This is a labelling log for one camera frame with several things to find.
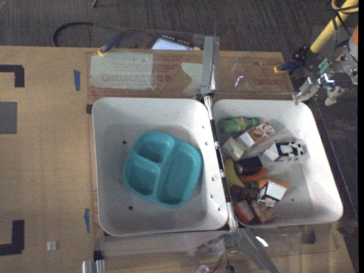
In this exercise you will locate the red-orange block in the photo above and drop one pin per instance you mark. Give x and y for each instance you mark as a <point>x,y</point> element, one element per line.
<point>244,212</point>

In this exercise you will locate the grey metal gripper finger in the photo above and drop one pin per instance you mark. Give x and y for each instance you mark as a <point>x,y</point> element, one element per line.
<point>306,90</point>
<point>333,95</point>

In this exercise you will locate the yellow banana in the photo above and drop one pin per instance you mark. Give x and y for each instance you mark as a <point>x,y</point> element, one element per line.
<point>231,172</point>

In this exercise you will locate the brown chocolate bar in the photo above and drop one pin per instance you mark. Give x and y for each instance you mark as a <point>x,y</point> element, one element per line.
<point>241,193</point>

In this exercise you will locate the brown and white carton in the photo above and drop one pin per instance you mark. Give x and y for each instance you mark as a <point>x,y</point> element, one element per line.
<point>257,132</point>

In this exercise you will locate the white plastic tray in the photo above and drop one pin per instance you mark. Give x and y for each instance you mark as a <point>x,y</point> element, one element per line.
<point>312,181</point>
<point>113,158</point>

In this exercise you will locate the small green cap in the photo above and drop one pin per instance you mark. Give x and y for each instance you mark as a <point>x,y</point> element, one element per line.
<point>253,185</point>

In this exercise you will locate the orange carrot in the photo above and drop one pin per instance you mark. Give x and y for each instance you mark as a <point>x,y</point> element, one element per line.
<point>254,177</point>

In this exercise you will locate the green bottle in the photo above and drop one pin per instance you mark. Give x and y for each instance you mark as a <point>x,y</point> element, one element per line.
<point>236,124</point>

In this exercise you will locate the white carton with dark print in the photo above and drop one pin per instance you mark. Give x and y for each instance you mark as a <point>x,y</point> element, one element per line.
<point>273,192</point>

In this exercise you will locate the teal divided plate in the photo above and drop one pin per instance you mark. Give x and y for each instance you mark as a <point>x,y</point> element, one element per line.
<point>170,175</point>

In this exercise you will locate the brown cardboard board, red print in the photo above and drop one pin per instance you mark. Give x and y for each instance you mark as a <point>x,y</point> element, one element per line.
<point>256,67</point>

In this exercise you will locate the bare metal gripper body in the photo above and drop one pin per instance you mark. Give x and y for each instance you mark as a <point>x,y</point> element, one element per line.
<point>345,75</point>

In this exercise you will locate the small white square tag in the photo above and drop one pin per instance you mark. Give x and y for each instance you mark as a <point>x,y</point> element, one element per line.
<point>51,245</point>

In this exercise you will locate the black can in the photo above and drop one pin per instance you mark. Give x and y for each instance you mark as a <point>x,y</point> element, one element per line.
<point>250,165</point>

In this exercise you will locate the black and white cow-print carton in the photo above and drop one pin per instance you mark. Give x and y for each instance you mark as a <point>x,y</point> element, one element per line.
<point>287,151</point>

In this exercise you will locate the cream and brown can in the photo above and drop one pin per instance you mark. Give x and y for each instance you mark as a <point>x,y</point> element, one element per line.
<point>233,148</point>

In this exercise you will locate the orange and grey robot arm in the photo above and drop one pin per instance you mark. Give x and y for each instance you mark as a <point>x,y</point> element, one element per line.
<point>355,37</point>

